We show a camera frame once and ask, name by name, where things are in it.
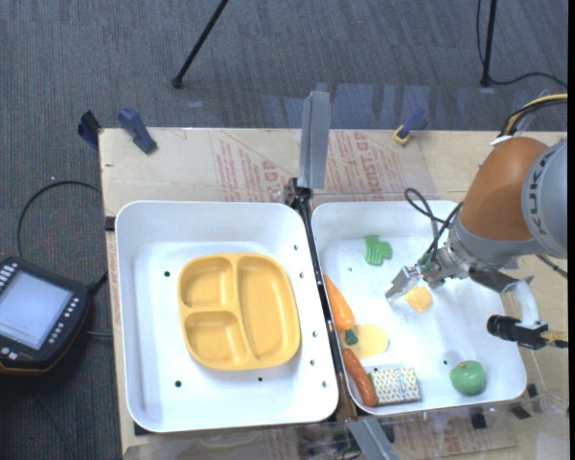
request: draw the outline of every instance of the blue clamp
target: blue clamp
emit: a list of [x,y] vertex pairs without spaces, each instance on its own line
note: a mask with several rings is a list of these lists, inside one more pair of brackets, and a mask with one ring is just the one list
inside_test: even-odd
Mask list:
[[102,128],[92,111],[87,111],[80,117],[79,136],[94,150],[98,149],[98,131]]
[[411,131],[413,129],[423,129],[427,124],[428,121],[424,117],[424,110],[418,107],[413,116],[411,116],[404,125],[400,125],[399,128],[394,131],[392,138],[396,143],[404,147],[404,144],[411,136]]
[[133,141],[144,153],[150,154],[157,149],[157,143],[151,138],[140,114],[131,107],[124,107],[117,116],[122,128],[134,133]]

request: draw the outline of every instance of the yellow cheese piece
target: yellow cheese piece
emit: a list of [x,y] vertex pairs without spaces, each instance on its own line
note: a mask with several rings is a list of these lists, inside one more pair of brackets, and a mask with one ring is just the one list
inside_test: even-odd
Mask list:
[[356,324],[354,332],[357,335],[356,344],[347,344],[345,333],[341,333],[340,340],[342,347],[351,349],[358,359],[373,357],[387,349],[389,338],[383,327],[375,324]]
[[427,311],[432,304],[432,295],[426,287],[413,287],[404,296],[414,311]]

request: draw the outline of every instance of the white tray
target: white tray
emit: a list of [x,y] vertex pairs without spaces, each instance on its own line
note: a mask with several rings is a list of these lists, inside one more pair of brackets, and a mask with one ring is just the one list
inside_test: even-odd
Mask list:
[[[429,205],[437,218],[444,219],[455,203],[429,201]],[[359,407],[370,414],[389,415],[504,402],[521,395],[526,372],[518,345],[494,337],[486,329],[490,315],[505,314],[497,293],[470,279],[449,280],[431,290],[432,305],[425,312],[417,313],[403,298],[387,303],[384,293],[399,270],[413,266],[432,241],[426,216],[406,201],[329,202],[313,211],[311,228],[321,270],[342,292],[356,323],[377,324],[387,330],[387,350],[363,359],[365,370],[413,367],[419,381],[420,402],[367,407],[355,383],[348,379],[350,394]],[[367,235],[390,242],[393,257],[379,266],[366,263]],[[463,395],[449,379],[449,371],[465,359],[476,359],[486,372],[487,385],[479,395]]]
[[[303,221],[284,204],[136,201],[116,219],[130,415],[154,432],[310,423],[338,401],[330,342]],[[207,368],[180,329],[177,276],[192,258],[256,252],[286,270],[301,343],[264,369]]]

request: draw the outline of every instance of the toy carrot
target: toy carrot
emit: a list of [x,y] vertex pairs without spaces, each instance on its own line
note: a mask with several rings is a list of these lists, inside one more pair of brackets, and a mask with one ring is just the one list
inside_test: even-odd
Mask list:
[[343,298],[343,295],[338,290],[333,280],[324,274],[324,283],[326,284],[326,292],[328,294],[328,301],[330,302],[330,310],[333,313],[334,323],[339,332],[345,333],[345,342],[350,346],[357,343],[357,335],[354,332],[354,313],[349,305]]
[[373,383],[366,375],[366,371],[360,363],[360,360],[356,357],[351,349],[342,349],[341,354],[343,355],[343,363],[345,364],[345,369],[349,373],[350,377],[356,384],[357,391],[362,397],[362,403],[368,405],[369,407],[374,407],[377,405],[378,397],[377,392],[375,392],[375,387]]

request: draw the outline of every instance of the toy apple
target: toy apple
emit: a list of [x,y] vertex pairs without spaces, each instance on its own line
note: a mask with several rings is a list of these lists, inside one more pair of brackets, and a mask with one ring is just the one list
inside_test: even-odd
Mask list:
[[449,372],[449,378],[454,387],[467,395],[476,395],[486,386],[483,366],[474,359],[459,362]]

